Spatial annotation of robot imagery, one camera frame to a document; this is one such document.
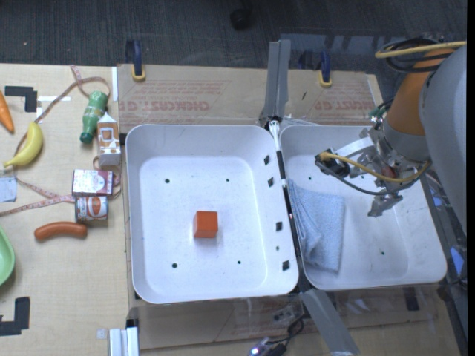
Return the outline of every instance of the hot dog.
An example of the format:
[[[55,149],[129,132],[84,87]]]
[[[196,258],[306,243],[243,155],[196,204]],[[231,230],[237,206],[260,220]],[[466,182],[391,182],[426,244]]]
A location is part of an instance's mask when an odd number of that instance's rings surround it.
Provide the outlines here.
[[[51,222],[35,230],[35,238],[39,241],[59,235],[86,237],[87,234],[88,227],[77,222]]]

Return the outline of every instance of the yellow cable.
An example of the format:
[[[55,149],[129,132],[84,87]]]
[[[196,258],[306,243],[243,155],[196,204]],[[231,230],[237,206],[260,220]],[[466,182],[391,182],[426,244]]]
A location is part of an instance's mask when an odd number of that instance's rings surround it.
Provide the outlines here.
[[[367,168],[366,166],[362,165],[361,163],[357,163],[356,161],[353,161],[352,159],[350,158],[346,158],[346,157],[343,157],[343,156],[339,156],[338,154],[332,154],[332,153],[328,153],[327,151],[324,151],[322,153],[319,154],[320,156],[320,159],[322,161],[326,161],[327,159],[329,158],[335,158],[335,159],[339,159],[340,161],[343,161],[343,162],[347,162],[347,163],[350,163],[351,165],[353,166],[356,166],[357,168],[360,168],[361,170],[363,171],[366,171],[367,173],[379,178],[379,179],[382,179],[386,182],[394,182],[394,183],[403,183],[403,182],[409,182],[417,177],[419,177],[422,173],[424,173],[427,168],[430,166],[430,162],[426,162],[424,164],[424,166],[422,168],[419,169],[419,171],[417,171],[416,173],[414,173],[413,175],[411,175],[410,177],[406,177],[406,178],[391,178],[391,177],[386,177],[385,175],[382,175],[380,173],[376,173],[375,171],[371,170],[370,168]]]
[[[401,50],[378,50],[375,54],[376,58],[389,58],[391,56],[403,56],[405,54],[421,53],[423,51],[435,50],[435,49],[447,49],[452,47],[461,47],[466,45],[466,41],[457,42],[442,42],[440,44],[428,44],[425,46],[409,47],[408,49]]]

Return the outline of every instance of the white tray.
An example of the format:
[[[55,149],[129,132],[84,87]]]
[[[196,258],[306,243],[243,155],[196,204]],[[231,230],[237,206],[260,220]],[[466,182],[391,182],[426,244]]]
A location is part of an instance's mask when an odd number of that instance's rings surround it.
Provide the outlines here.
[[[327,291],[439,282],[447,263],[420,182],[403,190],[403,200],[375,218],[367,216],[373,196],[323,174],[315,166],[317,154],[357,140],[362,129],[295,125],[281,132],[286,178],[302,188],[340,195],[345,200],[339,273],[304,263],[307,279]],[[364,175],[356,184],[374,191],[374,179]]]
[[[132,279],[142,299],[176,303],[294,289],[298,267],[267,131],[141,125],[127,135],[125,150]],[[218,212],[216,238],[193,238],[198,210]]]

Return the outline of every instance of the measuring tape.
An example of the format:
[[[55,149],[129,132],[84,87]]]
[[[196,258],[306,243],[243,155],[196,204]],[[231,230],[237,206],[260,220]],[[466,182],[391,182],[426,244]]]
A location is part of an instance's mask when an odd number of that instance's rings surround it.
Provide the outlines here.
[[[107,93],[107,96],[109,97],[110,95],[110,89],[109,89],[109,86],[108,86],[108,83],[107,81],[100,77],[100,76],[93,76],[91,78],[85,78],[83,79],[81,77],[81,73],[79,72],[79,68],[75,65],[71,65],[71,70],[73,71],[73,74],[74,74],[74,78],[75,78],[75,82],[70,85],[68,88],[66,88],[66,90],[61,94],[59,95],[58,97],[56,97],[49,105],[48,107],[42,112],[41,115],[39,115],[38,117],[36,117],[36,120],[35,122],[40,122],[43,120],[43,118],[49,114],[49,112],[53,109],[53,107],[58,103],[58,102],[61,102],[61,100],[71,91],[73,90],[73,88],[75,87],[78,87],[78,89],[86,96],[88,97],[88,94],[84,91],[84,89],[82,88],[82,85],[85,84],[85,83],[88,83],[88,82],[102,82],[104,83],[107,88],[108,88],[108,93]],[[15,151],[15,154],[17,154],[23,144],[23,142],[26,140],[27,138],[27,134],[25,134],[22,139],[20,140],[17,148],[16,148],[16,151]],[[94,160],[93,160],[93,166],[95,169],[99,170],[98,167],[95,166],[95,162],[99,159],[99,157],[95,157]],[[49,205],[55,205],[57,203],[61,203],[61,202],[69,202],[69,203],[75,203],[76,202],[76,198],[69,194],[69,195],[59,195],[59,194],[55,194],[51,191],[47,191],[43,188],[39,188],[38,186],[35,186],[35,185],[32,185],[31,183],[28,183],[28,182],[24,182],[22,181],[21,179],[19,179],[17,176],[15,176],[16,180],[18,183],[20,183],[21,185],[27,187],[27,188],[30,188],[31,190],[37,192],[38,194],[42,195],[43,197],[46,197],[48,199],[46,200],[42,200],[40,202],[35,202],[35,203],[30,203],[30,204],[27,204],[27,205],[23,205],[21,207],[17,207],[17,208],[12,208],[10,210],[7,210],[7,211],[1,211],[0,212],[0,217],[3,217],[3,216],[6,216],[6,215],[9,215],[9,214],[15,214],[17,212],[22,212],[22,211],[26,211],[26,210],[30,210],[30,209],[34,209],[34,208],[41,208],[41,207],[46,207],[46,206],[49,206]],[[119,186],[119,190],[116,191],[111,199],[115,199],[116,197],[118,197],[120,195],[120,191],[122,190],[120,188],[120,185],[121,185],[121,182],[122,182],[122,178],[120,176],[120,172],[118,172],[117,174],[114,173],[114,187],[117,187]]]

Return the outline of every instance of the orange block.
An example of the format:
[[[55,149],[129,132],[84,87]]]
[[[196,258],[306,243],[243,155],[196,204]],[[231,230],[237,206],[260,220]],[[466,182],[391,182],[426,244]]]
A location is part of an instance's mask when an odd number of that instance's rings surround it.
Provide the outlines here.
[[[217,233],[217,212],[196,211],[193,219],[193,236],[213,238]]]

